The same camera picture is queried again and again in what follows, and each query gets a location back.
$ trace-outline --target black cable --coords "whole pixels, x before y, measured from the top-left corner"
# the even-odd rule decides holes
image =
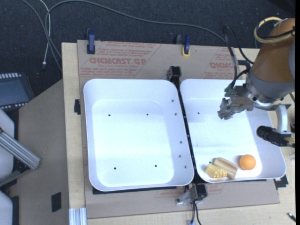
[[[43,21],[42,21],[40,15],[39,15],[38,12],[34,9],[34,7],[33,7],[31,4],[29,4],[26,0],[21,0],[21,1],[24,2],[27,6],[29,6],[29,7],[31,8],[31,10],[36,14],[37,18],[39,19],[39,21],[40,21],[40,23],[41,23],[41,25],[42,25],[42,28],[43,28],[43,30],[44,30],[44,32],[45,32],[45,34],[46,34],[46,38],[47,38],[47,40],[48,40],[48,43],[49,43],[49,47],[50,47],[51,53],[52,53],[52,55],[53,55],[53,57],[54,57],[54,59],[55,59],[55,62],[56,62],[56,64],[57,64],[58,68],[59,68],[60,71],[62,72],[62,68],[60,67],[60,64],[58,63],[58,61],[57,61],[57,59],[56,59],[56,56],[55,56],[55,54],[54,54],[52,45],[53,45],[53,47],[55,48],[56,51],[57,51],[57,48],[55,47],[55,45],[54,45],[53,42],[51,41],[51,39],[50,39],[50,37],[49,37],[49,35],[48,35],[48,31],[46,30],[46,28],[45,28],[45,26],[44,26],[44,24],[43,24]]]
[[[138,21],[141,21],[141,22],[145,22],[145,23],[153,23],[153,24],[161,24],[161,25],[169,25],[169,26],[184,26],[184,27],[192,27],[192,28],[197,28],[197,29],[201,29],[201,30],[204,30],[204,31],[207,31],[213,35],[215,35],[217,38],[221,39],[225,44],[226,44],[226,41],[220,36],[218,35],[217,33],[207,29],[207,28],[204,28],[204,27],[201,27],[201,26],[197,26],[197,25],[193,25],[193,24],[187,24],[187,23],[175,23],[175,22],[158,22],[158,21],[152,21],[152,20],[147,20],[147,19],[143,19],[143,18],[139,18],[139,17],[135,17],[135,16],[132,16],[132,15],[128,15],[128,14],[125,14],[123,12],[120,12],[118,10],[115,10],[115,9],[112,9],[112,8],[109,8],[109,7],[106,7],[104,5],[101,5],[101,4],[98,4],[98,3],[95,3],[95,2],[91,2],[91,1],[86,1],[86,0],[65,0],[65,1],[62,1],[62,2],[59,2],[57,4],[55,4],[53,7],[51,7],[49,9],[49,11],[47,12],[46,14],[46,18],[47,16],[57,7],[59,7],[60,5],[62,4],[65,4],[65,3],[73,3],[73,2],[82,2],[82,3],[87,3],[87,4],[91,4],[91,5],[94,5],[94,6],[97,6],[97,7],[100,7],[100,8],[103,8],[103,9],[106,9],[108,11],[111,11],[111,12],[114,12],[114,13],[117,13],[119,15],[122,15],[122,16],[125,16],[127,18],[131,18],[131,19],[134,19],[134,20],[138,20]]]
[[[267,22],[264,22],[260,27],[259,27],[259,23],[260,23],[260,22],[259,22],[259,23],[256,25],[256,33],[257,33],[257,36],[258,36],[259,38],[261,38],[261,39],[279,38],[279,37],[282,37],[282,36],[285,36],[285,35],[288,35],[288,34],[292,34],[293,32],[296,31],[296,27],[293,26],[291,30],[286,31],[286,32],[284,32],[284,33],[281,33],[281,34],[279,34],[279,35],[265,36],[265,37],[262,37],[262,36],[259,35],[259,29],[260,29],[262,26],[264,26],[264,25],[266,25],[266,24],[268,24],[268,23],[273,23],[273,24],[275,24],[275,23],[277,23],[277,22],[278,22],[278,21],[274,22],[274,20],[267,21]]]
[[[234,39],[235,39],[235,41],[236,41],[236,43],[237,43],[238,49],[239,49],[240,53],[242,54],[243,58],[244,58],[247,62],[253,64],[254,62],[251,61],[249,58],[247,58],[247,56],[244,54],[244,52],[243,52],[243,50],[242,50],[242,48],[241,48],[241,46],[240,46],[240,44],[239,44],[239,41],[238,41],[238,39],[237,39],[237,37],[236,37],[235,32],[233,31],[233,29],[232,29],[229,25],[225,25],[225,26],[223,27],[223,34],[224,34],[224,35],[227,35],[226,29],[229,29],[230,32],[233,34]]]
[[[194,219],[195,219],[195,206],[194,206],[193,202],[191,202],[191,206],[192,206],[192,218],[191,218],[190,223],[192,224],[194,222]]]
[[[236,62],[235,62],[234,52],[233,52],[233,50],[232,50],[232,48],[231,48],[231,46],[229,45],[229,42],[228,42],[228,36],[227,36],[227,33],[224,33],[224,36],[225,36],[224,40],[225,40],[225,42],[226,42],[226,46],[227,46],[227,48],[228,48],[228,50],[229,50],[229,53],[230,53],[231,59],[232,59],[232,63],[233,63],[234,76],[233,76],[232,82],[230,83],[231,88],[233,88],[234,85],[235,85],[235,81],[236,81],[236,79],[237,79],[236,77],[237,77],[238,69],[237,69],[237,64],[236,64]]]
[[[250,71],[250,68],[247,68],[247,69],[241,71],[241,72],[239,73],[239,75],[236,76],[236,79],[238,79],[238,78],[239,78],[240,76],[242,76],[243,74],[248,73],[249,71]]]
[[[197,208],[197,204],[196,204],[195,201],[194,201],[194,206],[195,206],[195,208],[196,208],[197,221],[198,221],[199,225],[201,225],[200,220],[199,220],[198,208]]]

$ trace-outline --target orange ball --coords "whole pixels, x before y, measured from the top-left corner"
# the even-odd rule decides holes
[[[252,155],[246,154],[240,158],[240,167],[244,170],[255,168],[256,160]]]

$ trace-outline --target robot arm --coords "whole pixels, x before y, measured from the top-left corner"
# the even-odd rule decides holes
[[[269,36],[259,37],[258,28],[274,20],[278,22]],[[254,107],[267,111],[282,111],[285,106],[281,105],[279,109],[279,105],[274,103],[295,91],[295,19],[281,20],[272,17],[262,20],[254,34],[263,45],[247,73],[243,86],[234,86],[231,92],[226,94],[229,98],[222,99],[220,111],[218,111],[221,119],[230,119],[235,113],[246,109],[251,111]],[[282,116],[283,113],[277,112],[277,117]],[[287,130],[285,118],[278,117],[279,129],[274,130],[281,135]]]

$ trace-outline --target wire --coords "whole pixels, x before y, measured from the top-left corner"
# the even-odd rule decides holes
[[[247,58],[247,56],[244,54],[244,52],[243,52],[243,50],[242,50],[242,48],[241,48],[241,46],[240,46],[240,44],[239,44],[239,41],[238,41],[238,39],[237,39],[237,37],[236,37],[235,32],[233,31],[233,29],[232,29],[229,25],[225,25],[225,26],[223,27],[223,33],[224,33],[224,35],[227,35],[226,29],[229,29],[230,32],[233,34],[233,36],[234,36],[234,38],[235,38],[235,41],[236,41],[236,43],[237,43],[237,45],[238,45],[238,49],[239,49],[240,53],[242,54],[242,56],[244,57],[244,59],[245,59],[247,62],[253,64],[254,62],[251,61],[249,58]]]
[[[43,30],[44,30],[44,32],[45,32],[46,38],[47,38],[47,40],[48,40],[48,44],[49,44],[49,48],[50,48],[50,50],[51,50],[51,53],[52,53],[52,55],[53,55],[53,57],[54,57],[54,59],[55,59],[55,62],[56,62],[56,64],[57,64],[58,68],[59,68],[60,71],[62,72],[62,68],[60,67],[60,64],[58,63],[58,60],[56,59],[56,56],[55,56],[55,54],[54,54],[54,51],[53,51],[52,46],[54,47],[54,49],[55,49],[56,51],[57,51],[57,48],[55,47],[55,45],[53,44],[53,42],[49,43],[49,41],[51,41],[50,36],[49,36],[49,31],[46,30],[46,28],[45,28],[45,26],[44,26],[44,24],[43,24],[43,21],[42,21],[40,15],[39,15],[38,12],[34,9],[34,7],[33,7],[31,4],[29,4],[26,0],[21,0],[21,1],[24,2],[27,6],[29,6],[29,7],[31,8],[31,10],[36,14],[37,18],[39,19],[39,21],[40,21],[40,23],[41,23],[41,25],[42,25],[42,28],[43,28]]]
[[[245,69],[244,71],[240,72],[239,75],[236,76],[236,79],[238,79],[240,76],[242,76],[243,74],[246,74],[250,71],[250,68]]]
[[[195,206],[194,206],[193,202],[191,202],[191,207],[192,207],[192,218],[191,218],[190,224],[193,224],[194,219],[195,219]]]
[[[194,201],[193,204],[194,204],[194,206],[195,206],[195,208],[196,208],[197,221],[198,221],[199,225],[201,225],[200,220],[199,220],[199,214],[198,214],[198,208],[197,208],[196,201]]]
[[[51,7],[51,8],[49,9],[49,11],[47,12],[46,17],[47,17],[48,14],[50,14],[55,8],[61,6],[62,4],[73,3],[73,2],[82,2],[82,3],[91,4],[91,5],[94,5],[94,6],[103,8],[103,9],[106,9],[106,10],[108,10],[108,11],[117,13],[117,14],[119,14],[119,15],[125,16],[125,17],[127,17],[127,18],[131,18],[131,19],[138,20],[138,21],[145,22],[145,23],[153,23],[153,24],[161,24],[161,25],[169,25],[169,26],[184,26],[184,27],[192,27],[192,28],[201,29],[201,30],[204,30],[204,31],[207,31],[207,32],[213,34],[214,36],[216,36],[217,38],[219,38],[222,42],[224,42],[224,43],[226,44],[226,41],[225,41],[220,35],[218,35],[217,33],[213,32],[212,30],[209,30],[209,29],[207,29],[207,28],[204,28],[204,27],[201,27],[201,26],[198,26],[198,25],[187,24],[187,23],[159,22],[159,21],[147,20],[147,19],[143,19],[143,18],[139,18],[139,17],[132,16],[132,15],[128,15],[128,14],[125,14],[125,13],[120,12],[120,11],[118,11],[118,10],[115,10],[115,9],[112,9],[112,8],[109,8],[109,7],[106,7],[106,6],[104,6],[104,5],[101,5],[101,4],[98,4],[98,3],[95,3],[95,2],[86,1],[86,0],[65,0],[65,1],[59,2],[59,3],[55,4],[53,7]]]
[[[282,33],[280,35],[260,37],[258,35],[258,29],[261,26],[263,26],[264,24],[267,24],[267,23],[270,23],[270,22],[273,22],[273,21],[280,22],[280,21],[282,21],[282,19],[279,18],[279,17],[268,17],[268,18],[265,18],[265,19],[261,20],[258,23],[258,25],[254,29],[254,37],[257,41],[259,41],[261,43],[276,43],[276,42],[284,41],[284,40],[289,39],[291,37],[294,37],[296,35],[296,29],[295,29],[295,27],[293,27],[291,30],[289,30],[285,33]]]
[[[44,1],[43,0],[39,0],[39,1],[44,5],[44,7],[47,9],[47,11],[49,11],[48,6],[44,3]],[[51,18],[50,18],[50,14],[48,15],[48,24],[49,24],[48,35],[50,36],[50,34],[51,34]],[[45,51],[45,56],[44,56],[43,64],[46,63],[48,48],[49,48],[49,43],[47,43],[47,46],[46,46],[46,51]]]
[[[237,72],[238,72],[238,69],[237,69],[237,62],[236,62],[236,57],[235,57],[235,54],[234,54],[234,52],[233,52],[233,50],[232,50],[232,48],[230,47],[230,45],[229,45],[229,42],[228,42],[228,36],[227,36],[227,34],[225,33],[224,34],[225,35],[225,42],[226,42],[226,46],[227,46],[227,48],[228,48],[228,50],[229,50],[229,53],[230,53],[230,55],[231,55],[231,61],[232,61],[232,64],[233,64],[233,68],[234,68],[234,76],[233,76],[233,80],[232,80],[232,82],[229,84],[229,86],[231,86],[231,88],[233,88],[234,87],[234,85],[235,85],[235,81],[237,80]]]

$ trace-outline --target gray carpet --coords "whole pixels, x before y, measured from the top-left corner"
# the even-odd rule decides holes
[[[38,0],[28,1],[45,20],[46,9]],[[63,0],[43,0],[48,7]],[[161,22],[190,23],[222,35],[229,24],[240,45],[254,48],[253,29],[263,18],[295,17],[294,0],[89,0],[123,13]],[[212,34],[190,27],[139,22],[99,7],[63,4],[51,12],[52,39],[60,51],[61,42],[84,39],[86,29],[96,39],[145,43],[173,43],[176,34],[189,34],[192,45],[224,46]],[[46,38],[37,16],[20,0],[0,0],[0,73],[24,72],[38,95],[59,79],[53,56],[48,53],[42,72]],[[230,35],[232,46],[237,46]]]

